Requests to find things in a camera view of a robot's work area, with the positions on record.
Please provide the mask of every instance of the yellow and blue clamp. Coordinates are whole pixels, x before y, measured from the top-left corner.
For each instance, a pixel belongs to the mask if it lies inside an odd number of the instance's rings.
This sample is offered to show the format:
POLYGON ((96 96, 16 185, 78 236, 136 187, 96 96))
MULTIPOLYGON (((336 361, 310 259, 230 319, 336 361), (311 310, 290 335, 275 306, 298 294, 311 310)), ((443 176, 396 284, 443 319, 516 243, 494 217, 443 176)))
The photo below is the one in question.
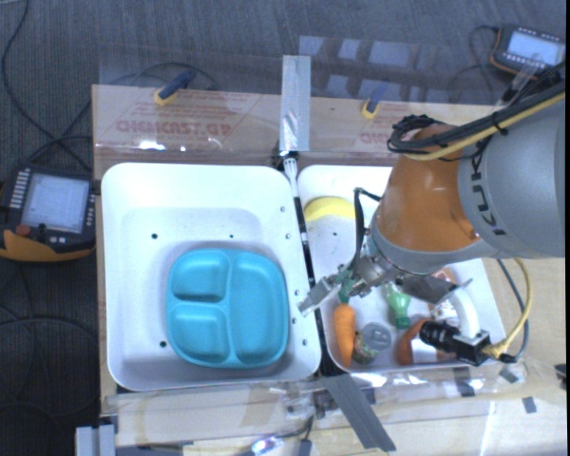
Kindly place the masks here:
POLYGON ((388 85, 389 84, 386 81, 380 83, 380 85, 372 92, 371 96, 363 104, 363 108, 361 109, 361 114, 368 120, 374 118, 378 113, 378 108, 380 107, 380 100, 382 100, 382 96, 387 90, 388 85))
POLYGON ((194 69, 185 70, 178 77, 154 92, 154 102, 158 106, 165 106, 172 102, 178 95, 178 89, 186 89, 196 76, 197 72, 194 69))

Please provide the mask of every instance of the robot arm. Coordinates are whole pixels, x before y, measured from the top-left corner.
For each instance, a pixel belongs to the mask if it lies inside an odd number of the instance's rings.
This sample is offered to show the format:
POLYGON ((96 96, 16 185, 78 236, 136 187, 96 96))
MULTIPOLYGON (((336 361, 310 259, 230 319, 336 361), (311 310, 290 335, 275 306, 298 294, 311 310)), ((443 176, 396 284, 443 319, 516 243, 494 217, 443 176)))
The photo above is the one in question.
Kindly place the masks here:
MULTIPOLYGON (((408 131, 416 118, 424 124, 427 117, 404 119, 408 131)), ((429 146, 423 154, 398 158, 363 250, 357 241, 351 264, 317 282, 300 303, 303 314, 337 287, 340 296, 363 296, 394 282, 407 294, 436 304, 460 294, 459 286, 432 275, 445 265, 482 257, 564 257, 563 83, 522 111, 507 109, 488 119, 496 133, 464 147, 444 145, 443 137, 450 141, 460 128, 444 123, 424 126, 414 135, 429 146), (427 160, 427 154, 440 160, 427 160)), ((423 341, 433 346, 443 340, 435 324, 426 323, 423 331, 423 341)), ((486 360, 486 332, 462 330, 448 339, 450 345, 439 348, 473 365, 486 360)))

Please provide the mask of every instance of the dark floor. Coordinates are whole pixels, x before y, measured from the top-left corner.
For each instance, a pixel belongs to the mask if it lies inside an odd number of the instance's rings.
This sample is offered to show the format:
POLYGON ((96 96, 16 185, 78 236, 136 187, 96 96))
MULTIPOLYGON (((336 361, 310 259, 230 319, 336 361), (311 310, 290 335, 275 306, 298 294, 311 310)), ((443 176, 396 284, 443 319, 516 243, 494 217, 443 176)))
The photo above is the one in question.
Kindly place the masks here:
MULTIPOLYGON (((172 75, 166 63, 173 61, 211 75, 198 87, 277 94, 281 57, 310 53, 322 77, 329 75, 313 81, 315 95, 359 98, 367 92, 364 79, 388 78, 386 99, 494 103, 510 77, 483 65, 491 28, 505 22, 565 38, 566 0, 3 4, 0 181, 51 138, 90 136, 93 84, 137 78, 136 85, 155 86, 172 75), (352 59, 347 46, 357 49, 352 59)), ((76 158, 53 147, 40 163, 85 170, 89 145, 71 140, 76 158)), ((74 429, 97 423, 96 282, 94 255, 49 266, 0 257, 0 456, 74 454, 74 429)))

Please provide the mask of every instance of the blue divided plate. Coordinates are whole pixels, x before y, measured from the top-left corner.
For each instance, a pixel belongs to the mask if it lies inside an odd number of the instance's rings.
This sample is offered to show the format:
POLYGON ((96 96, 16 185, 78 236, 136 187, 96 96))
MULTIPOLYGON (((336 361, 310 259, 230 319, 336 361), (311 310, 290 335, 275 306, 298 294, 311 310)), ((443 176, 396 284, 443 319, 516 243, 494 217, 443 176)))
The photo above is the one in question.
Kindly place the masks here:
POLYGON ((193 250, 171 267, 166 315, 171 346, 184 360, 214 368, 264 367, 287 346, 285 277, 256 253, 193 250))

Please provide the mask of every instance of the orange carrot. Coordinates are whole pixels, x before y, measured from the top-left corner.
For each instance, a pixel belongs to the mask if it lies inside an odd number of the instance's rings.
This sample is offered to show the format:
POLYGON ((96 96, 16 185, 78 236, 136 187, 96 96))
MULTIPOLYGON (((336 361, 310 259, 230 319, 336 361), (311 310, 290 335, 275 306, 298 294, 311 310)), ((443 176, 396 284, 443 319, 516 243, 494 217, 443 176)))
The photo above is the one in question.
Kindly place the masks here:
POLYGON ((355 336, 355 313, 351 306, 342 302, 335 307, 333 310, 333 329, 335 330, 342 364, 349 367, 355 336))

